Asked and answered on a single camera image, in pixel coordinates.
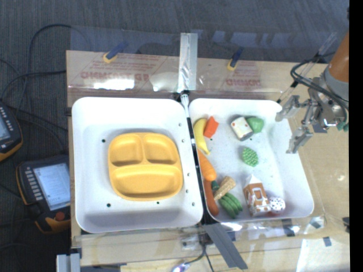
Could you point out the orange carrot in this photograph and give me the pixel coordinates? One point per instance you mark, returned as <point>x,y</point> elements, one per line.
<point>207,167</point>

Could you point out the brown cardboard board red print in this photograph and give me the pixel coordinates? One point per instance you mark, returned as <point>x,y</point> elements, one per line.
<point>320,180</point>

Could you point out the white and orange carton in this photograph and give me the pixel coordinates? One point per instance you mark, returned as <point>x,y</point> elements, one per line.
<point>256,198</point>

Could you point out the green grapes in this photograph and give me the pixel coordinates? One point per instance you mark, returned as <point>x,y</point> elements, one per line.
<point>250,157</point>

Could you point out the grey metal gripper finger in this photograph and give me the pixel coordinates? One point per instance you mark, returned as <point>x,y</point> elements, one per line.
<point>287,109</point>
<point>297,140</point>

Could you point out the white plastic tray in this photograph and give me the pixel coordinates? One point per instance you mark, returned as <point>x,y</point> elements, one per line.
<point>280,174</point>
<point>93,163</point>

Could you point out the yellow banana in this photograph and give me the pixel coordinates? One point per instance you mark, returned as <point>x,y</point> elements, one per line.
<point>200,137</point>

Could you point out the brown sausage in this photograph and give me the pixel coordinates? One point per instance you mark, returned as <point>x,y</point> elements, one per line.
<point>211,201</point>

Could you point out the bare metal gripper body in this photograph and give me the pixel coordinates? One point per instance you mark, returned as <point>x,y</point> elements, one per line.
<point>323,109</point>

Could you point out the orange block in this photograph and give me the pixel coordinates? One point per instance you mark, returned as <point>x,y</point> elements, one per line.
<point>211,127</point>

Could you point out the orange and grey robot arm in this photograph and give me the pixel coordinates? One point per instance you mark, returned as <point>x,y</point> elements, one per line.
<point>340,58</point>

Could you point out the yellow divided plate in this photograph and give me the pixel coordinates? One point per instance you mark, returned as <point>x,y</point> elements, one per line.
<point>144,180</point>

